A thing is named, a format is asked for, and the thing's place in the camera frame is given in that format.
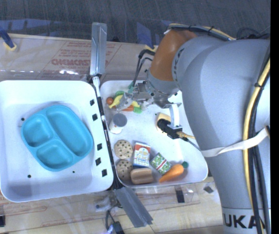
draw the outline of white strap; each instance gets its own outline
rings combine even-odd
[[[225,153],[225,152],[228,152],[228,151],[232,151],[232,150],[249,149],[249,148],[254,147],[254,146],[258,145],[259,143],[261,143],[267,136],[268,136],[268,132],[266,131],[265,128],[263,128],[253,138],[235,143],[235,144],[227,146],[227,147],[217,147],[217,148],[213,148],[213,149],[210,149],[210,150],[201,151],[201,153],[204,157],[214,157],[214,156],[217,156],[219,154],[222,154],[222,153]]]
[[[171,29],[167,29],[163,34],[166,35],[170,32]]]

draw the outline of gray robot arm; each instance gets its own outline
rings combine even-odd
[[[159,48],[165,53],[158,53]],[[269,49],[268,39],[239,40],[219,32],[215,36],[173,32],[164,43],[161,41],[147,79],[135,84],[133,93],[126,94],[122,101],[134,99],[143,108],[150,104],[170,108],[167,99],[181,90],[199,149],[233,145],[252,138],[264,127],[269,129]],[[261,76],[264,79],[258,84]],[[247,117],[249,107],[251,114]],[[171,125],[164,127],[174,130],[175,136],[181,129]],[[270,139],[248,150],[206,157],[206,161],[219,192],[224,233],[269,234]]]

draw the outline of yellow cable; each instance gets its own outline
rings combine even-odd
[[[149,47],[148,45],[145,45],[145,49],[148,49],[151,52],[156,52],[157,51],[157,46],[154,45],[154,49],[152,49],[151,47]]]
[[[186,133],[184,133],[184,132],[177,132],[177,135],[178,135],[180,138],[185,137],[185,138],[193,138],[193,139],[196,139],[194,136],[188,135],[188,134],[186,134]]]
[[[229,36],[228,34],[222,32],[222,31],[217,30],[217,29],[214,29],[214,28],[211,29],[211,31],[215,31],[215,32],[217,32],[217,33],[219,33],[219,34],[221,34],[221,35],[224,35],[224,36],[228,37],[228,38],[231,39],[231,40],[235,40],[235,39],[236,39],[236,38],[233,38],[233,37]]]
[[[171,24],[169,24],[169,26],[171,27],[171,26],[187,26],[188,27],[188,25],[186,25],[186,24],[181,24],[181,23],[171,23]]]
[[[270,66],[271,66],[271,60],[269,59],[260,78],[258,79],[258,84],[261,85],[263,84],[267,74],[270,72]],[[253,94],[250,98],[247,110],[246,110],[246,115],[245,115],[245,120],[244,120],[244,125],[243,125],[243,140],[248,139],[248,131],[249,131],[249,121],[252,113],[252,108],[254,105],[254,102],[256,101],[256,98],[258,96],[258,93],[260,91],[260,87],[255,87]],[[252,196],[251,196],[251,186],[250,186],[250,175],[249,175],[249,163],[248,163],[248,149],[243,150],[243,163],[244,163],[244,172],[245,172],[245,178],[246,178],[246,184],[247,184],[247,189],[248,189],[248,194],[249,194],[249,199],[251,203],[251,207],[253,210],[253,204],[252,204]]]

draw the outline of white plastic sink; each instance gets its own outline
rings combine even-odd
[[[117,110],[110,109],[106,103],[106,98],[115,95],[116,91],[128,91],[128,85],[130,80],[110,80],[105,82],[100,87],[100,93],[102,95],[104,112],[107,121],[110,122],[113,115],[117,113]],[[179,91],[176,96],[169,98],[170,102],[182,103],[182,94]],[[161,109],[157,105],[150,105],[145,111],[140,114],[134,112],[125,112],[128,122],[123,128],[120,134],[113,134],[109,132],[109,138],[112,147],[112,153],[115,160],[115,165],[119,162],[119,158],[115,155],[114,145],[118,140],[124,139],[129,141],[133,146],[136,142],[148,144],[151,146],[151,153],[161,153],[172,165],[182,163],[186,161],[189,163],[187,169],[184,170],[182,176],[175,178],[171,181],[159,183],[161,174],[154,169],[151,165],[152,175],[154,181],[149,184],[135,185],[131,180],[120,180],[120,182],[126,187],[140,188],[140,187],[154,187],[154,186],[173,186],[186,183],[201,182],[207,178],[208,166],[201,154],[190,143],[183,141],[182,139],[171,139],[166,134],[157,130],[157,117],[159,113],[170,115],[169,109]],[[188,124],[187,116],[184,110],[183,104],[179,107],[179,124],[183,127],[183,131],[189,135],[193,135],[192,130]]]
[[[92,151],[62,171],[43,168],[20,134],[24,120],[43,108],[72,109],[92,134]],[[7,80],[0,82],[0,190],[13,202],[107,190],[113,183],[95,91],[83,81]]]

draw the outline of toy cookie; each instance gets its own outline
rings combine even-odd
[[[129,141],[120,139],[115,143],[114,151],[119,159],[126,159],[132,156],[133,147]]]
[[[116,165],[116,170],[118,177],[122,180],[130,179],[131,171],[133,170],[133,165],[130,161],[122,159]]]

